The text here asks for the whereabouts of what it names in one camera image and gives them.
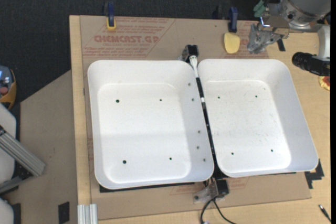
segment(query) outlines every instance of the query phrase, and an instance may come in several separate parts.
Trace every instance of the blue clamp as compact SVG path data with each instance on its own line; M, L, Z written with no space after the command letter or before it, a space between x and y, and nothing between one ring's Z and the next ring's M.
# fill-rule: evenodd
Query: blue clamp
M229 10L229 19L228 23L229 32L237 32L237 18L238 18L238 9L231 7Z
M106 18L106 26L108 30L114 30L116 28L116 21L114 17L114 4L112 1L108 1L104 6L104 13Z

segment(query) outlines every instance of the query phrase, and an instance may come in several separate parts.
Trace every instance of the yellow object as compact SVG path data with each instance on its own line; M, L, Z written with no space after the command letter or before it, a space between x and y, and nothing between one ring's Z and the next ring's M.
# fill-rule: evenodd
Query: yellow object
M114 24L114 26L110 26L110 25L109 25L109 17L107 17L107 18L106 18L106 26L107 26L107 30L115 30L115 28L117 27L117 23L116 23L116 21L115 21L115 18L114 18L113 24Z
M320 76L319 83L322 88L330 91L330 76L324 76L324 77Z
M239 50L240 38L232 33L225 33L224 47L228 54L234 54Z
M6 93L6 95L3 96L0 95L0 103L9 103L8 109L11 109L13 107L16 98L16 81L13 71L12 70L10 71L12 72L13 75L12 85L10 89L8 89L8 93Z

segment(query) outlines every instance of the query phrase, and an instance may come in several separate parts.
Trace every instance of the wooden table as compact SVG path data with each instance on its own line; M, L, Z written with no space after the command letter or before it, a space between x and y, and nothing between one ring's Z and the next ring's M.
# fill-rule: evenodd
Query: wooden table
M195 20L195 23L199 27L200 21ZM213 21L216 26L224 23L224 21ZM83 96L80 16L70 16L70 42L78 204L88 205L91 203L91 196L85 99ZM291 34L288 39L284 40L284 44L286 52L280 52L276 45L271 45L267 47L267 54L270 59L278 59L285 63L290 70L325 176L322 180L313 182L314 189L311 190L311 199L224 208L223 214L235 223L328 223L327 218L318 207L319 204L322 204L331 216L330 92L320 87L316 75L302 71L291 63L291 57L297 51L316 54L318 52L318 37L315 33ZM111 219L99 221L99 223L197 224L199 216L199 211L188 211ZM204 219L209 220L211 224L225 223L217 210L214 209L208 209Z

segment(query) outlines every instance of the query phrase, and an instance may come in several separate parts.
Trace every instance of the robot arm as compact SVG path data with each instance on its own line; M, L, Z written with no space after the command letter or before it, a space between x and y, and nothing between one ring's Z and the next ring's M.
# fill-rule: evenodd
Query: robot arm
M280 0L278 4L265 3L260 23L251 26L250 53L258 54L269 44L288 38L290 32L317 32L319 54L313 56L298 52L293 64L320 76L330 75L330 25L317 21L330 13L331 0Z

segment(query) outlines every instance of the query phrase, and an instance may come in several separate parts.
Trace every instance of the metal bracket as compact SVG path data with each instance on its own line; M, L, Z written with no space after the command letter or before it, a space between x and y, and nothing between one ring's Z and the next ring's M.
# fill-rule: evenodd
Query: metal bracket
M281 35L272 31L259 30L255 24L252 24L247 49L251 54L258 54L264 51L267 45L277 42L280 38Z
M77 206L78 224L98 224L96 204Z
M227 181L224 179L217 179L210 185L193 194L195 204L206 203L209 200L216 198L220 200L230 193Z
M3 149L17 163L33 176L40 176L43 173L45 163L26 149L18 140L8 134L0 125L0 148ZM0 184L0 194L4 193L23 181L19 176Z

